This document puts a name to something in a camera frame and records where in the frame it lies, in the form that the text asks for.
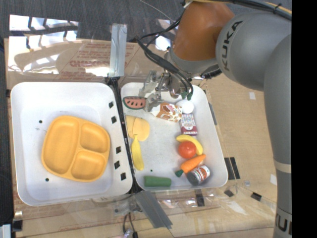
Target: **clear plastic sheet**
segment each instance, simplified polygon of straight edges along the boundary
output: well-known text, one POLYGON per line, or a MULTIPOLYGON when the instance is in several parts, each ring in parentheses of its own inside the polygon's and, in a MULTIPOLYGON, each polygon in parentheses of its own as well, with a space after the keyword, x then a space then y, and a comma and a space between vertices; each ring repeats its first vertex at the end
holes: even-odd
MULTIPOLYGON (((158 28, 166 28, 168 22, 157 20, 158 28)), ((133 26, 128 26, 128 37, 125 53, 124 76, 118 80, 118 88, 128 82, 144 82, 150 70, 163 72, 163 69, 149 61, 137 43, 133 42, 136 31, 130 32, 133 26)), ((110 53, 111 53, 111 26, 95 29, 91 25, 81 22, 12 16, 10 19, 11 36, 5 40, 7 55, 7 87, 20 82, 101 82, 108 84, 111 81, 110 53)), ((166 47, 171 40, 162 39, 163 46, 151 45, 149 48, 164 56, 166 47)), ((239 115, 228 126, 224 121, 231 119, 225 109, 230 104, 219 99, 223 89, 221 86, 231 86, 232 94, 241 90, 236 84, 219 76, 216 79, 197 79, 193 84, 200 86, 207 94, 217 133, 220 139, 224 157, 232 158, 236 150, 243 148, 244 142, 236 142, 233 135, 233 126, 244 122, 245 118, 239 115)), ((10 100, 9 118, 11 120, 10 100)), ((271 158, 265 115, 262 106, 257 109, 260 114, 260 128, 266 136, 259 147, 252 144, 250 151, 264 148, 271 158)), ((242 133, 249 133, 250 127, 243 127, 242 133)), ((13 177, 15 220, 23 222, 23 229, 17 232, 17 237, 39 236, 63 237, 132 237, 133 230, 139 237, 148 237, 160 232, 161 237, 183 237, 207 234, 225 234, 234 231, 265 230, 270 236, 274 227, 276 208, 276 185, 259 179, 257 182, 247 164, 238 163, 241 178, 235 176, 227 184, 219 188, 198 188, 173 191, 154 191, 153 198, 172 222, 171 228, 154 228, 146 212, 142 211, 134 193, 116 197, 101 197, 80 201, 72 201, 46 206, 29 206, 20 198, 16 189, 16 177, 13 177)), ((12 152, 12 167, 14 174, 14 153, 12 152)), ((274 167, 267 171, 274 176, 274 167)))

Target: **white tray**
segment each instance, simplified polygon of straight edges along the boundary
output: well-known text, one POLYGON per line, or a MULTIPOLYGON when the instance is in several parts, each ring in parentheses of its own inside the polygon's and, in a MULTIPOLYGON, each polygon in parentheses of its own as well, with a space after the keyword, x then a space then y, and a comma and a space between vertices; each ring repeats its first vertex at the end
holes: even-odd
MULTIPOLYGON (((127 83, 121 89, 121 97, 138 96, 139 90, 142 87, 143 83, 127 83)), ((173 99, 169 92, 162 92, 161 95, 165 101, 171 104, 175 104, 181 100, 181 97, 173 99)), ((179 142, 176 141, 175 138, 181 134, 179 123, 156 118, 143 109, 132 110, 123 105, 125 115, 144 118, 150 124, 150 135, 148 139, 140 142, 144 169, 142 171, 134 169, 137 183, 142 189, 177 190, 213 188, 221 187, 226 184, 228 172, 206 94, 201 88, 194 85, 194 94, 191 101, 195 106, 193 115, 198 130, 196 138, 204 148, 204 153, 206 154, 205 164, 211 171, 211 177, 199 186, 192 186, 185 174, 179 178, 174 173, 185 160, 177 153, 179 142), (144 176, 171 178, 172 184, 170 187, 145 187, 144 176)))
POLYGON ((110 87, 102 83, 23 82, 11 91, 11 107, 17 191, 24 203, 47 205, 129 191, 132 174, 110 87), (51 174, 43 166, 44 137, 51 122, 61 115, 89 120, 109 133, 109 159, 98 180, 69 180, 51 174))

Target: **gray carpet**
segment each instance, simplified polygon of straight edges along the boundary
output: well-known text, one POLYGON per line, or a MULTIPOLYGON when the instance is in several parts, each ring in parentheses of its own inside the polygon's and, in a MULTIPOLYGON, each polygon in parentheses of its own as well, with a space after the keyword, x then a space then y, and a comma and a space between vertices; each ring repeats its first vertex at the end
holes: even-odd
MULTIPOLYGON (((292 9, 292 0, 259 0, 282 4, 292 9)), ((83 22, 80 38, 107 40, 103 31, 112 23, 128 25, 128 40, 161 30, 155 19, 176 20, 182 13, 183 0, 0 0, 0 36, 8 38, 9 15, 24 15, 83 22)), ((251 10, 229 4, 235 14, 251 10)), ((11 160, 7 122, 5 62, 0 53, 0 226, 13 216, 11 160)))

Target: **white wire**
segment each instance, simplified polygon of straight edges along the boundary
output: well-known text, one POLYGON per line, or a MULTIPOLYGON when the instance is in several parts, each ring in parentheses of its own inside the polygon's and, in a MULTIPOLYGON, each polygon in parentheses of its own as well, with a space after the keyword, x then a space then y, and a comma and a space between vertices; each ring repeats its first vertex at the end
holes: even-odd
POLYGON ((159 13, 163 14, 163 15, 164 15, 165 17, 167 17, 169 20, 174 21, 172 18, 170 18, 169 16, 167 16, 164 12, 160 11, 159 9, 157 9, 156 7, 154 7, 153 5, 150 5, 149 3, 147 3, 147 2, 145 2, 145 1, 143 1, 143 0, 138 0, 138 1, 140 1, 140 2, 142 2, 142 3, 144 3, 144 4, 146 4, 147 6, 153 8, 153 9, 155 9, 155 10, 157 10, 159 13))

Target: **watermelon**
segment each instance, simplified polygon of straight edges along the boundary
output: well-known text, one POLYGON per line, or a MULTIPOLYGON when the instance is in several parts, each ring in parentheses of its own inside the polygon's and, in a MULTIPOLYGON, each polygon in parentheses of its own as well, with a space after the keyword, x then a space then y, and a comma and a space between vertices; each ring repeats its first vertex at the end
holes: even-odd
POLYGON ((127 108, 137 110, 144 108, 146 99, 139 96, 126 96, 122 101, 127 108))

